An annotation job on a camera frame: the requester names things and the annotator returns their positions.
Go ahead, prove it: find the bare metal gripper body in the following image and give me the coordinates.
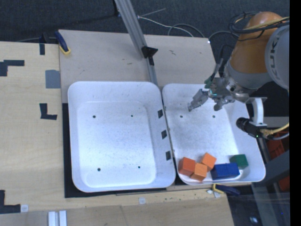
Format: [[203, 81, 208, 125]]
[[207, 77, 250, 103]]

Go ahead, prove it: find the white plastic tray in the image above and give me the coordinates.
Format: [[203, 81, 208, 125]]
[[161, 83, 267, 186], [67, 81, 177, 194]]

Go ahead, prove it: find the green cube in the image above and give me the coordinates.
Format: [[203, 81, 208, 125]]
[[229, 153, 249, 170]]

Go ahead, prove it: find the dark orange cube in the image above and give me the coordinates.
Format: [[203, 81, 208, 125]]
[[177, 157, 197, 177]]

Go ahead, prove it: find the blue cube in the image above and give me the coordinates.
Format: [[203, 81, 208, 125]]
[[209, 164, 228, 181], [224, 162, 241, 178]]

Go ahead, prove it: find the pale wood board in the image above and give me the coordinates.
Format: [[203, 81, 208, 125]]
[[58, 29, 253, 193]]

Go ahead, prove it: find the black cylinder on white bracket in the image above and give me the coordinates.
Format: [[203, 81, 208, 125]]
[[236, 97, 269, 139]]

